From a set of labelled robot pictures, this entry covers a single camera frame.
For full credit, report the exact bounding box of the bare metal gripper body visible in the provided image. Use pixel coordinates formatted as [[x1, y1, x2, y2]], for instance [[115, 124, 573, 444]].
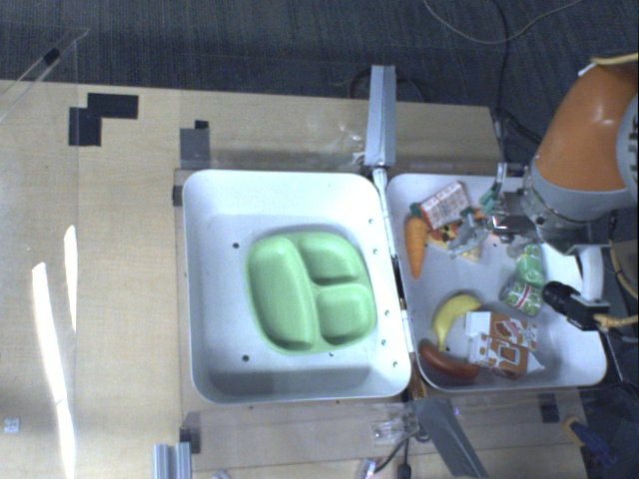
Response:
[[486, 183, 549, 244]]

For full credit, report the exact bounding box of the yellow pizza slice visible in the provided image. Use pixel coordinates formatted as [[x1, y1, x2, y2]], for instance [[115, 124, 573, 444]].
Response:
[[426, 220, 483, 264]]

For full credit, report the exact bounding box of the red and white printed carton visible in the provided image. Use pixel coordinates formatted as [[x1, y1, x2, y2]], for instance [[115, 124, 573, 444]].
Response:
[[418, 181, 472, 231]]

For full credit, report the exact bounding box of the orange carrot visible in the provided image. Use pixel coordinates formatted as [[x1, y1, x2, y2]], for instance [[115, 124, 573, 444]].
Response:
[[403, 202, 431, 280]]

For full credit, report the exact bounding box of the white, green and red can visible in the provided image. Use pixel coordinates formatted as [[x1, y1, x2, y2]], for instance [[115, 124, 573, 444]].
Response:
[[498, 274, 545, 317]]

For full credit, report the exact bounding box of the yellow banana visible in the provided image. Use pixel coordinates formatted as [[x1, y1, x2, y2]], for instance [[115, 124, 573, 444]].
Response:
[[431, 293, 483, 353]]

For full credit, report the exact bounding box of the white and orange carton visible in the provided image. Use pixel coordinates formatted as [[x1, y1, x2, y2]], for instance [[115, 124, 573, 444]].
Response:
[[463, 310, 540, 351]]

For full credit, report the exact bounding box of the brown and white carton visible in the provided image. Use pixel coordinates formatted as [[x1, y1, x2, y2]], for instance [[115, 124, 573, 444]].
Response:
[[465, 332, 546, 381]]

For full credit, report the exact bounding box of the red sausage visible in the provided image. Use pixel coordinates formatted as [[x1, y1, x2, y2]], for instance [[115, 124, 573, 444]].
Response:
[[417, 340, 482, 386]]

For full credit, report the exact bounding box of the white plastic tray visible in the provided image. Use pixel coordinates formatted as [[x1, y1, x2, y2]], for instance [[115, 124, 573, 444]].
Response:
[[181, 169, 413, 406], [385, 173, 609, 394]]

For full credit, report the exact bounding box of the green divided plate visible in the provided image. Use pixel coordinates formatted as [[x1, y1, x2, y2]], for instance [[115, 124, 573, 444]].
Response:
[[244, 232, 378, 354]]

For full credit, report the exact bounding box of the black cylinder on white bracket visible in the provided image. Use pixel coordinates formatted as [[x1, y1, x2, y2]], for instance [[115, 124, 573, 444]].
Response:
[[541, 244, 613, 332]]

